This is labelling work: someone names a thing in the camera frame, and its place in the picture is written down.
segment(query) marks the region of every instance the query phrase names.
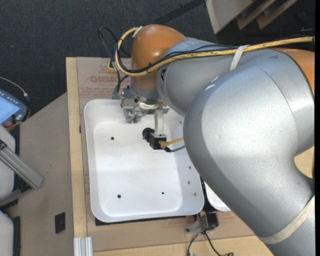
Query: gray metal surface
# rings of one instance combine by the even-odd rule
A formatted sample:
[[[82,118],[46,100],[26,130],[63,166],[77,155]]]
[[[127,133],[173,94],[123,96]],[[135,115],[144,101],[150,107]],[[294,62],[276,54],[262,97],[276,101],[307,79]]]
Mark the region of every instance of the gray metal surface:
[[[314,97],[300,69],[281,52],[244,53],[229,72],[231,61],[173,62],[163,67],[158,89],[185,115],[184,142],[200,176],[257,236],[268,237],[314,194],[312,180],[294,163],[315,143]],[[289,238],[268,248],[276,256],[315,255],[314,212]]]

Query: white tray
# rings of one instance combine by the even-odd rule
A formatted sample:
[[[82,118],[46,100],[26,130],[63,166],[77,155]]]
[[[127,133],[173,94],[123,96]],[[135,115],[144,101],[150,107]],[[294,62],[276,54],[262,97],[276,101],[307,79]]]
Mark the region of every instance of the white tray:
[[[183,117],[164,115],[164,134],[182,137]],[[84,108],[91,209],[103,222],[194,215],[204,205],[199,174],[186,149],[153,150],[142,131],[153,115],[127,123],[119,100],[95,99]],[[172,149],[183,141],[171,145]]]

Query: white bracket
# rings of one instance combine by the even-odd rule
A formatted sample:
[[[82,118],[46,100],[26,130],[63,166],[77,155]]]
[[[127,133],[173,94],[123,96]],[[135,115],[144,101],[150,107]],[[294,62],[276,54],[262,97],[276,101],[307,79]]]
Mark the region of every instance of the white bracket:
[[[74,238],[73,239],[74,256],[94,256],[94,247],[92,237]]]

